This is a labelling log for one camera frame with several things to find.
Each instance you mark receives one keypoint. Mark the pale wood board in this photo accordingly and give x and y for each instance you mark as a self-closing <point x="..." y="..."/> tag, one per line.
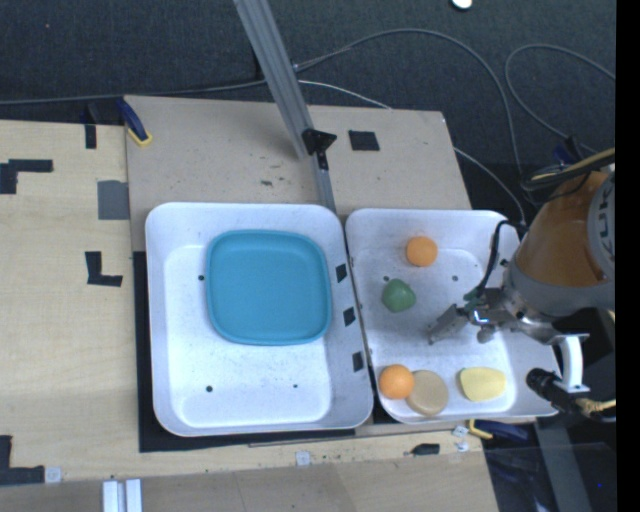
<point x="225" y="160"/>

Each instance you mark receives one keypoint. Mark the orange toy ball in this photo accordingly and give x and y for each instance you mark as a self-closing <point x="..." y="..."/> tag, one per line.
<point x="396" y="381"/>

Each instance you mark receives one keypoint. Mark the yellow toy potato chip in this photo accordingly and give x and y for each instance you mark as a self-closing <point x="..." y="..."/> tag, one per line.
<point x="483" y="384"/>

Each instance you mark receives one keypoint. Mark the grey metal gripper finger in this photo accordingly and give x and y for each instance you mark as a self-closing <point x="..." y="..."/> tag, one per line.
<point x="442" y="332"/>
<point x="454" y="314"/>

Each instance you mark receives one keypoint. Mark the beige round biscuit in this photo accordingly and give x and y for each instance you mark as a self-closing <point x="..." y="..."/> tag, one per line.
<point x="429" y="395"/>

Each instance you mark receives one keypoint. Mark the white plastic tray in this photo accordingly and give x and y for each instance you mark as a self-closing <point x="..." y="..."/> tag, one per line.
<point x="450" y="360"/>
<point x="250" y="390"/>

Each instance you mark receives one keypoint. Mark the orange round disc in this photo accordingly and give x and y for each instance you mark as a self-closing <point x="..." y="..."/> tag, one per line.
<point x="422" y="251"/>

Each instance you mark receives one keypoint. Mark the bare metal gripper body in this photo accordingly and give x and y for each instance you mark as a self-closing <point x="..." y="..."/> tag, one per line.
<point x="505" y="315"/>

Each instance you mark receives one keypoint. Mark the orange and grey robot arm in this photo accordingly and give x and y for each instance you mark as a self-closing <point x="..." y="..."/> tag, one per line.
<point x="560" y="250"/>

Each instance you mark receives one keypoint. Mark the green toy pepper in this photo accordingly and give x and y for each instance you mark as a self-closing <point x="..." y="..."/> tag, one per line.
<point x="398" y="296"/>

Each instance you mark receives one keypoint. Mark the black cylinder on white bracket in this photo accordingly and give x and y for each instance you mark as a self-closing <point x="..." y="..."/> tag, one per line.
<point x="572" y="360"/>

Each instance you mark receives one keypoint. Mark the blue plate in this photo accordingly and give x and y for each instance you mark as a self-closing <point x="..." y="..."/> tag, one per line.
<point x="267" y="287"/>

